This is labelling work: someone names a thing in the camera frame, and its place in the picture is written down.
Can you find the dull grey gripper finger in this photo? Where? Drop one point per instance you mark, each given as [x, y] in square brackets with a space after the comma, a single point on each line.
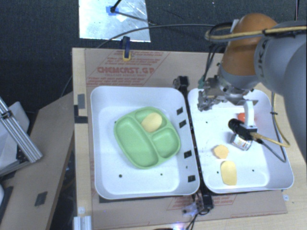
[201, 103]
[211, 104]

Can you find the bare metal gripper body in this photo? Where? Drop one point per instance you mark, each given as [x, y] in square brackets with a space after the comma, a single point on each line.
[217, 90]

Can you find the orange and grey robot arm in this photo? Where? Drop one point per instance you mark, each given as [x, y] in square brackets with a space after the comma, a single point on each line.
[283, 63]

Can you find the small orange toy food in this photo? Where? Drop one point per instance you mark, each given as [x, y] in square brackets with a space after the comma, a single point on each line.
[241, 116]

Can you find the thin black rod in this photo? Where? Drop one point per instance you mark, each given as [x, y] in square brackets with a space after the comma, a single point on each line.
[194, 138]

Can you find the orange round biscuit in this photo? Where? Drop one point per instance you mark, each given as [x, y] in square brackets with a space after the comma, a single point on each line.
[220, 151]

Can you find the small white and red can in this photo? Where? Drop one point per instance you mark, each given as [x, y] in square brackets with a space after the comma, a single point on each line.
[241, 143]

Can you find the yellow oval toy bread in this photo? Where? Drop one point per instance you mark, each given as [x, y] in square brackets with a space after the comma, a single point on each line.
[228, 173]
[151, 122]

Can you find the brown cardboard board red print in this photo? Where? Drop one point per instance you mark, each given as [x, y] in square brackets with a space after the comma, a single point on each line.
[134, 68]

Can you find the green divided plate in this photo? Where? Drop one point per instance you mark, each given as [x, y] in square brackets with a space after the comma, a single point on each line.
[134, 142]

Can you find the white plastic tray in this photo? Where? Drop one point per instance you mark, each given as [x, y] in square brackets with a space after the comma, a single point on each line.
[134, 183]
[254, 176]

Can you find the black cylinder on white bracket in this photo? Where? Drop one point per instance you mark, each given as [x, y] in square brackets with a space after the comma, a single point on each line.
[248, 114]

